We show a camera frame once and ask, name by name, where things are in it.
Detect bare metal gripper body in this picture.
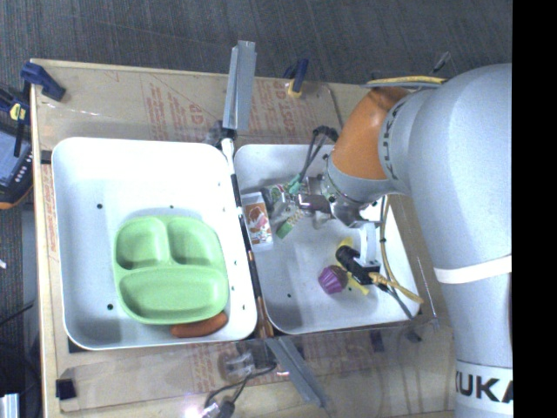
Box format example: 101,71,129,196
296,175,373,230

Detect green and white packet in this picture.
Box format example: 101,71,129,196
274,209,306,240

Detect white carton with brown print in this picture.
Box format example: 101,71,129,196
240,191,275,253

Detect yellow banana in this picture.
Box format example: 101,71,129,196
336,236,371,297

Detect purple cupcake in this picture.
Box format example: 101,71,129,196
317,264,350,296

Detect white plastic tray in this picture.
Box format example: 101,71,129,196
50,136,259,352
232,143,424,336

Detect green divided plate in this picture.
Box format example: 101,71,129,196
111,214,231,327

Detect brown sausage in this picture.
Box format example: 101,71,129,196
169,311,230,340

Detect brown cardboard board red print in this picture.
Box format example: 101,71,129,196
29,57,456,414

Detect black block with thin wires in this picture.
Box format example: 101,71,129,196
243,338,280,370

